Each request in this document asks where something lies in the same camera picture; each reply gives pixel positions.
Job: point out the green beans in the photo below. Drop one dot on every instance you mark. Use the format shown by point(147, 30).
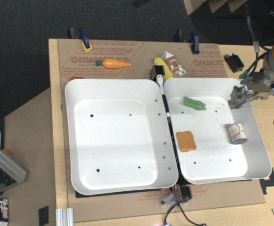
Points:
point(194, 103)

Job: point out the orange carrot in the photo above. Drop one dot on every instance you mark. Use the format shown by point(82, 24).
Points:
point(114, 63)

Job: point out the orange bread slice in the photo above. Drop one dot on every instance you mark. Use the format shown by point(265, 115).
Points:
point(186, 141)

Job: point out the black box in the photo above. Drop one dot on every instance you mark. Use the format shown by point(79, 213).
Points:
point(234, 63)

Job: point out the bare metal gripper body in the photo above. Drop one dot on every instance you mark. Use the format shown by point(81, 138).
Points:
point(260, 88)

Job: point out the brown cardboard board red print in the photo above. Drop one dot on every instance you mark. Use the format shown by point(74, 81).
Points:
point(141, 55)

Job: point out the yellow corn cob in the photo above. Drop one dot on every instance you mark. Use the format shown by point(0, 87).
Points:
point(162, 66)

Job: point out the white and orange carton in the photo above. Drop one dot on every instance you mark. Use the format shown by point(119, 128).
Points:
point(174, 66)

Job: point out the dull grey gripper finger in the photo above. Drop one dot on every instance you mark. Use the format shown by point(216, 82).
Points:
point(240, 90)
point(235, 102)

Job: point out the thin black and white rod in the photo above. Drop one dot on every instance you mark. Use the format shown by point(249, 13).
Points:
point(167, 109)

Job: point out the white and yellow can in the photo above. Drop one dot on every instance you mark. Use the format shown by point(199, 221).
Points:
point(237, 133)

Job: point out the white plastic tray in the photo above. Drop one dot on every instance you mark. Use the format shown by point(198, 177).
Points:
point(212, 138)
point(118, 140)

